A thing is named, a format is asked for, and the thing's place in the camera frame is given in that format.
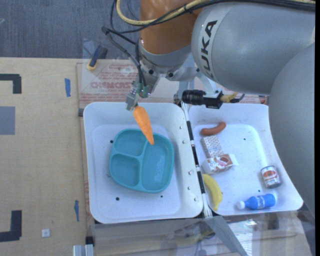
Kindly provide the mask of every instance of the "brown sausage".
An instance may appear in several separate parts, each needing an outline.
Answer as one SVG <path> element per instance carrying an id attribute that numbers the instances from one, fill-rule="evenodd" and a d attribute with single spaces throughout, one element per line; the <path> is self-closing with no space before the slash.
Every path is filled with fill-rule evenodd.
<path id="1" fill-rule="evenodd" d="M 216 127 L 201 129 L 200 133 L 202 135 L 215 135 L 220 133 L 226 126 L 227 124 L 225 122 L 220 122 Z"/>

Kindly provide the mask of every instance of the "blue bowl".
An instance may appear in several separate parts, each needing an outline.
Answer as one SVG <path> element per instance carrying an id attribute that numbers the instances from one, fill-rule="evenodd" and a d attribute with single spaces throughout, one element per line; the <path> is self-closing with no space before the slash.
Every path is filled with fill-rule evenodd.
<path id="1" fill-rule="evenodd" d="M 140 129 L 124 129 L 113 140 L 109 157 L 111 178 L 129 189 L 158 193 L 170 183 L 175 164 L 171 141 L 153 133 L 151 145 Z"/>

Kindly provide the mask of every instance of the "small white block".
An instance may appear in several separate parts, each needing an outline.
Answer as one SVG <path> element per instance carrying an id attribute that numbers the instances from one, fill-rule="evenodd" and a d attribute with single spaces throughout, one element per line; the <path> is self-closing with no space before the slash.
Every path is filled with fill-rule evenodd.
<path id="1" fill-rule="evenodd" d="M 43 238 L 48 238 L 50 237 L 50 229 L 42 229 L 42 237 Z"/>

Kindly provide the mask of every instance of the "soda can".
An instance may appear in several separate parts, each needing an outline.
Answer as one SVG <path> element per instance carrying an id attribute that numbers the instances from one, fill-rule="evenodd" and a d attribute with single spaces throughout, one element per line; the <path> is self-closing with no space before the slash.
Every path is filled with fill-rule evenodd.
<path id="1" fill-rule="evenodd" d="M 280 177 L 278 175 L 278 171 L 276 167 L 273 165 L 269 165 L 262 168 L 261 174 L 267 189 L 274 189 L 279 187 L 282 184 Z"/>

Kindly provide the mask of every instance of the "orange carrot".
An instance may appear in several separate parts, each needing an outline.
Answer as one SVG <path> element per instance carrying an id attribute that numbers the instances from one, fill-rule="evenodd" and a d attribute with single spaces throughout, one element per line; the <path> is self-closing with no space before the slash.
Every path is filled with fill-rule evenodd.
<path id="1" fill-rule="evenodd" d="M 148 142 L 151 145 L 155 144 L 150 119 L 145 108 L 142 106 L 136 106 L 133 110 L 133 117 Z"/>

